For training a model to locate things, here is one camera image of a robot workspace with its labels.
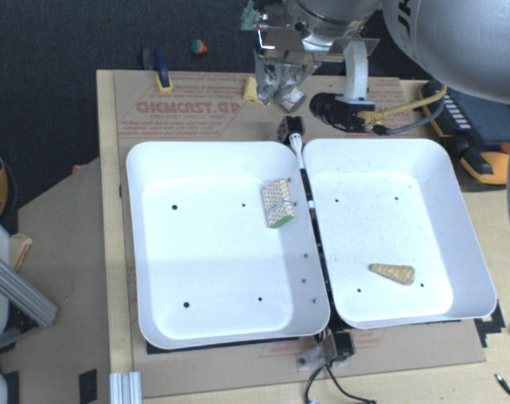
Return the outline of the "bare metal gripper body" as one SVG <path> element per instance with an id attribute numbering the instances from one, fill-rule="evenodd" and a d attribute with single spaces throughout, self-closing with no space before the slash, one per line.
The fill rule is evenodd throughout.
<path id="1" fill-rule="evenodd" d="M 345 47 L 361 40 L 366 16 L 336 20 L 293 3 L 268 6 L 257 15 L 259 49 L 272 56 L 313 55 L 318 61 L 343 59 Z"/>

